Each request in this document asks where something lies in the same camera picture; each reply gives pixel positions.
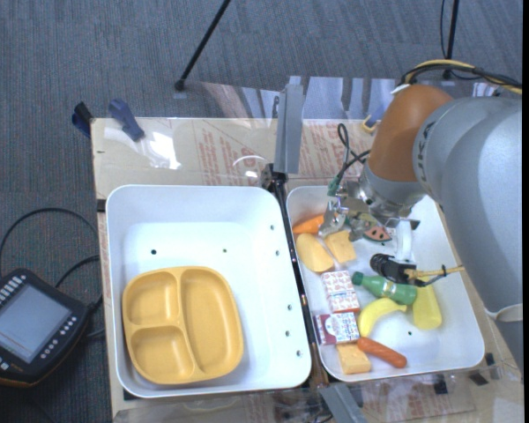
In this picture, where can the yellow bottle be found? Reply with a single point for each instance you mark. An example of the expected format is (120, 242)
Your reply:
(427, 311)

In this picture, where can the red and white carton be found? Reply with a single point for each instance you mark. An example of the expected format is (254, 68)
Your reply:
(337, 328)

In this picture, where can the yellow cheese block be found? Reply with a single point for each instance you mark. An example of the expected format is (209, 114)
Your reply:
(353, 358)

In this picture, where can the orange sausage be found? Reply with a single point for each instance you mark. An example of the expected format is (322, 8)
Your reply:
(381, 351)

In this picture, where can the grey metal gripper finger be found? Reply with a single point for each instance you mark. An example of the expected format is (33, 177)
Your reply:
(358, 232)
(331, 223)

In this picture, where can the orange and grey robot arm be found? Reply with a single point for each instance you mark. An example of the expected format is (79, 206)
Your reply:
(467, 170)

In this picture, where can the black cylinder on white bracket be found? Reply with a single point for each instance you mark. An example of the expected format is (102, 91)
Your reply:
(390, 267)

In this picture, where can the yellow cheese wedge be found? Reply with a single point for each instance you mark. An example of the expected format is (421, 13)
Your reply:
(341, 247)

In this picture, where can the orange and white carton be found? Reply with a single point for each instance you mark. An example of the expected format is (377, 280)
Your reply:
(340, 291)

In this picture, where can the black stand leg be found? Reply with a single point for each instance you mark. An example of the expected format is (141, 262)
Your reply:
(207, 38)
(452, 24)

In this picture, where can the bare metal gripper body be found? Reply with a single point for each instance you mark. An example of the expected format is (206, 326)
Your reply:
(357, 203)

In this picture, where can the red watermelon slice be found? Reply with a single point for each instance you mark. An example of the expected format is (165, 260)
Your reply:
(377, 234)

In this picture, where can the white plastic tray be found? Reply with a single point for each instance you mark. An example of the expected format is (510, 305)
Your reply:
(441, 337)
(203, 218)

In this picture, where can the brown cardboard board red print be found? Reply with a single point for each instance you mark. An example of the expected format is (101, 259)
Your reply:
(229, 148)

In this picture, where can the yellow banana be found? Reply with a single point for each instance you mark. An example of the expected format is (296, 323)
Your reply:
(374, 313)

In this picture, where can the yellow divided plate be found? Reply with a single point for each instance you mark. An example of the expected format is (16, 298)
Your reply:
(207, 315)

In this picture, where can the green bottle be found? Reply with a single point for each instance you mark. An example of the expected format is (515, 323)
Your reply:
(388, 290)

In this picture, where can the yellow oval chip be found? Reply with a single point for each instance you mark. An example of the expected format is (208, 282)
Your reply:
(313, 254)

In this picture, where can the orange carrot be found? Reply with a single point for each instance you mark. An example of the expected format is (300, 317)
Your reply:
(309, 225)

